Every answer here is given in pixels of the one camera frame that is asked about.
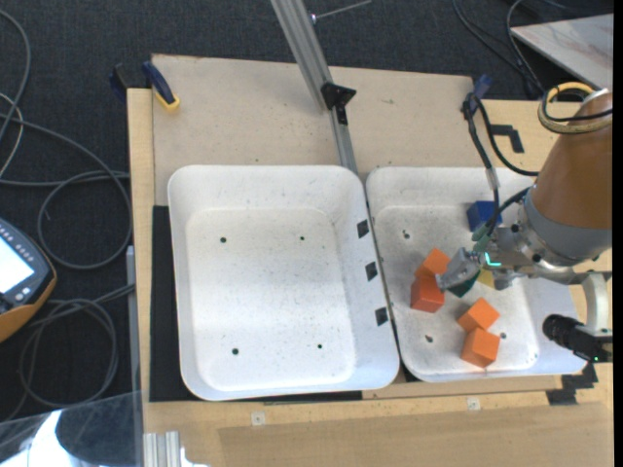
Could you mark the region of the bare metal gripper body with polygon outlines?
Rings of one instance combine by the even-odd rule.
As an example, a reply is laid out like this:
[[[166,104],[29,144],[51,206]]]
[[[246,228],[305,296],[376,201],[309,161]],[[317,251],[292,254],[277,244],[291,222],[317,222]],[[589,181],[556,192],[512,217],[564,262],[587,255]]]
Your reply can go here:
[[[542,278],[563,285],[577,282],[573,267],[577,262],[552,249],[527,225],[496,227],[479,239],[482,269],[491,273],[508,269],[513,281],[519,278]]]

